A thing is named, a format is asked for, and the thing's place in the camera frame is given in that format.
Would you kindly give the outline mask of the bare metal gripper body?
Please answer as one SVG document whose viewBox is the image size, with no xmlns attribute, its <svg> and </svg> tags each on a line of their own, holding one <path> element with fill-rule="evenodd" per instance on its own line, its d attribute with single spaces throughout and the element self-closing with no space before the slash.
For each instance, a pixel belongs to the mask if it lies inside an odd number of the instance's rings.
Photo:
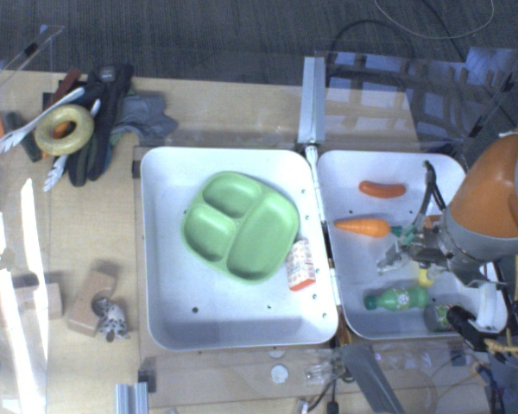
<svg viewBox="0 0 518 414">
<path fill-rule="evenodd" d="M 433 271 L 447 271 L 447 258 L 439 247 L 439 232 L 423 229 L 401 238 L 402 260 L 416 262 L 420 268 Z"/>
</svg>

